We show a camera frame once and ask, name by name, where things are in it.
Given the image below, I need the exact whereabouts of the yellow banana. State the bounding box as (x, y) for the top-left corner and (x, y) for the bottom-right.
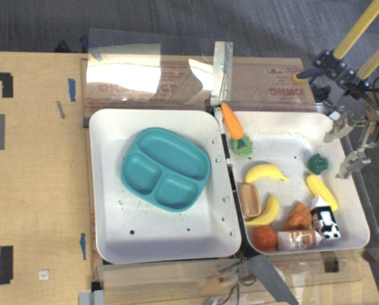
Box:
(244, 194), (280, 228)
(244, 163), (289, 185)

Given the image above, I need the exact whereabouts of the white and orange carton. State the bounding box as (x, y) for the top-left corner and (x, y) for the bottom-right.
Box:
(277, 229), (325, 252)

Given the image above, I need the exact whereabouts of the green broccoli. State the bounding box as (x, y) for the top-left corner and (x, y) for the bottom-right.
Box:
(307, 152), (329, 176)

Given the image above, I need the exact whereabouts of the orange round fruit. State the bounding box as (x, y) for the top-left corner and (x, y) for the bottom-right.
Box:
(252, 226), (279, 252)

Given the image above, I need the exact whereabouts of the orange carrot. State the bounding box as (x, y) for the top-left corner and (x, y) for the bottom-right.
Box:
(220, 102), (246, 148)

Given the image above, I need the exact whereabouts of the teal divided plate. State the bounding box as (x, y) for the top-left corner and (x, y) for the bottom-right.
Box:
(120, 126), (212, 214)

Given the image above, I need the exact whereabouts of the yellow corn cob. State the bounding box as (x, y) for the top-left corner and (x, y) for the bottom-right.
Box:
(305, 173), (339, 212)

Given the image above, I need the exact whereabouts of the tan bread bun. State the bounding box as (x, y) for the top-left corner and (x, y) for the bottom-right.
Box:
(237, 183), (263, 219)

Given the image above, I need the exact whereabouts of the white plastic tray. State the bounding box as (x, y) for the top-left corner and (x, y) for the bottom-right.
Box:
(88, 108), (242, 265)
(230, 110), (371, 256)

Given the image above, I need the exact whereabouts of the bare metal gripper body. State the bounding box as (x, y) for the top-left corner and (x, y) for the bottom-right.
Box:
(354, 102), (379, 154)

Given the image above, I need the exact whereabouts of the orange croissant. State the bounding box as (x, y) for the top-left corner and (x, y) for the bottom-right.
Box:
(282, 201), (314, 232)

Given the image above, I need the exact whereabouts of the white cow print milk carton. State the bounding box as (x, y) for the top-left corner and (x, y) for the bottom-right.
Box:
(310, 195), (341, 241)

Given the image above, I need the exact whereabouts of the thin black and white rod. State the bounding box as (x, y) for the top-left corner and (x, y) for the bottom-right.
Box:
(213, 106), (248, 254)

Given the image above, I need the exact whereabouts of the brown cardboard board red print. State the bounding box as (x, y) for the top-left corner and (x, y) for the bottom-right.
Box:
(81, 54), (379, 305)

